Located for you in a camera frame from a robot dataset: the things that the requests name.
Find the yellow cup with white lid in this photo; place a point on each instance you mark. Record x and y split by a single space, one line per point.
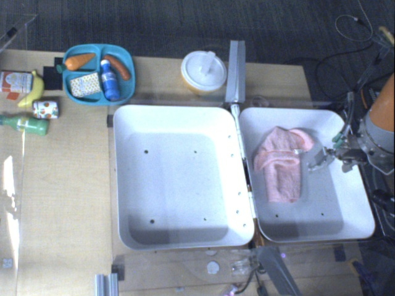
203 69

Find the pink cloth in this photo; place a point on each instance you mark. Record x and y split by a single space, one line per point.
281 165

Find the yellow banana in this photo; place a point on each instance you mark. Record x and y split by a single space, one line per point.
35 88

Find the green bottle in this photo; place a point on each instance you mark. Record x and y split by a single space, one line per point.
31 125

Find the blue bottle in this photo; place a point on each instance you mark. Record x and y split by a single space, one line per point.
110 85

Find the orange and white carton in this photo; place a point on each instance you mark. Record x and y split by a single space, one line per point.
15 82

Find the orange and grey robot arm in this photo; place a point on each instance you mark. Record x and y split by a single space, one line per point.
384 109

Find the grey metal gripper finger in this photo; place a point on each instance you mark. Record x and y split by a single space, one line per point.
322 157
348 166

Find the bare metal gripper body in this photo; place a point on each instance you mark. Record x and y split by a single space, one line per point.
355 154

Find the brown sausage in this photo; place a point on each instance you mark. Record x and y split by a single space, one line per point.
118 66

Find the orange carrot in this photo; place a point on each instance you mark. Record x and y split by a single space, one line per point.
77 62

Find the blue divided plate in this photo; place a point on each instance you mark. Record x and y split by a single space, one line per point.
128 72

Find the yellow patterned packet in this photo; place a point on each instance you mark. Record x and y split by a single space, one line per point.
84 85

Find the white can with orange print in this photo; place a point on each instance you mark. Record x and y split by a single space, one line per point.
45 109

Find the white plastic tray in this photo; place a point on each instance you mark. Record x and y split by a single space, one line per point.
172 180
324 202

